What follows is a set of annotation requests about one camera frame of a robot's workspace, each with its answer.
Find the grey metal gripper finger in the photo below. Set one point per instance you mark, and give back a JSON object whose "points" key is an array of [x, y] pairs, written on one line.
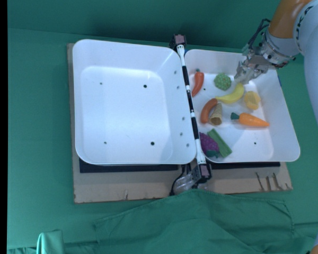
{"points": [[240, 72], [251, 76]]}

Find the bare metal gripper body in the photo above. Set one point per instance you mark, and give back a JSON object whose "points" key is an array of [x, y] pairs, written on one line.
{"points": [[265, 59]]}

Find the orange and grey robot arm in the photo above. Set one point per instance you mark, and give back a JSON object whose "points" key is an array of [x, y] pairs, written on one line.
{"points": [[314, 94]]}

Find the green bumpy round fruit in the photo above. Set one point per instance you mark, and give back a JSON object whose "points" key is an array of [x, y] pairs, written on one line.
{"points": [[222, 81]]}

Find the yellow pepper piece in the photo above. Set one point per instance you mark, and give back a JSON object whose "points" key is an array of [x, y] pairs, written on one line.
{"points": [[251, 100]]}

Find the yellow banana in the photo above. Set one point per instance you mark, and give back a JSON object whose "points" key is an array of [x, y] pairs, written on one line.
{"points": [[233, 96]]}

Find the orange carrot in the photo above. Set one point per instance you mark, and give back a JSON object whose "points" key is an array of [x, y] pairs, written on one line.
{"points": [[250, 119]]}

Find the red chili pepper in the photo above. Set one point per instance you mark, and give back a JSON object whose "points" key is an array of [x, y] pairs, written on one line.
{"points": [[198, 83]]}

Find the tan ice cream cone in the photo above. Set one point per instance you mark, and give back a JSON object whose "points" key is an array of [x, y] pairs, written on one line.
{"points": [[217, 115]]}

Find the orange sausage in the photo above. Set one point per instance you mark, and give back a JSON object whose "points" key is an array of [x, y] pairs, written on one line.
{"points": [[206, 111]]}

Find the black and white thin rod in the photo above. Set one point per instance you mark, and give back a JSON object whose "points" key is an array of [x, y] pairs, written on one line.
{"points": [[191, 107]]}

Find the white plastic tray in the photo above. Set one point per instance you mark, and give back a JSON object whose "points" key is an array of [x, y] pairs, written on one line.
{"points": [[122, 110], [257, 141]]}

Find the green celery stick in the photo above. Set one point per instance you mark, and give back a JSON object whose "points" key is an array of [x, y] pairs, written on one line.
{"points": [[221, 143]]}

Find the purple grapes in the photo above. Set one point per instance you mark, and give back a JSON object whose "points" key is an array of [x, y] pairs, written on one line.
{"points": [[208, 143]]}

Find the green cloth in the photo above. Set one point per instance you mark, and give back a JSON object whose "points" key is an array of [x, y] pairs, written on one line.
{"points": [[190, 221]]}

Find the brown cardboard board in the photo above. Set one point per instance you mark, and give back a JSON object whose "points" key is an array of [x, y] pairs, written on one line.
{"points": [[116, 184]]}

